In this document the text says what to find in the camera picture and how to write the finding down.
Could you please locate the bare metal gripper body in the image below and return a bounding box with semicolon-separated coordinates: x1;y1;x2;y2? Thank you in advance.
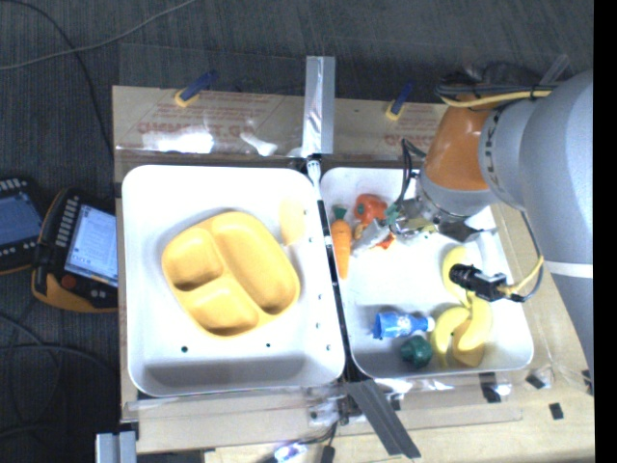
388;198;484;244

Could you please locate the orange bell pepper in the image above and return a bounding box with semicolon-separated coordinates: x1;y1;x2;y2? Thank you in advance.
354;193;389;225

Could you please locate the orange carrot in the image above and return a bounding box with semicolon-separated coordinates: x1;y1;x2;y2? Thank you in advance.
330;204;353;280

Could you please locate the white plastic tray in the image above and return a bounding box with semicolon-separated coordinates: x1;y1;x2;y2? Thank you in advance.
319;166;535;380
121;164;346;398

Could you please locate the yellow banana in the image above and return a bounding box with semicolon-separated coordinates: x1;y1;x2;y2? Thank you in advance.
430;305;469;368
452;290;495;368
442;245;472;304

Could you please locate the blue and white bottle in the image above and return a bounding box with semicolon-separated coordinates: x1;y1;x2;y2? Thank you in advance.
373;310;437;340

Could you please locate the green broccoli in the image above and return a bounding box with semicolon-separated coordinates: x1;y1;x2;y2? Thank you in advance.
399;335;434;369

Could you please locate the yellow divided plate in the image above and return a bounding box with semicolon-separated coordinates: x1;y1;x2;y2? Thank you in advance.
160;209;301;338

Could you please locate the black cylinder on white bracket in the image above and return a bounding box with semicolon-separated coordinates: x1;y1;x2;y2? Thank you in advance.
448;212;509;303

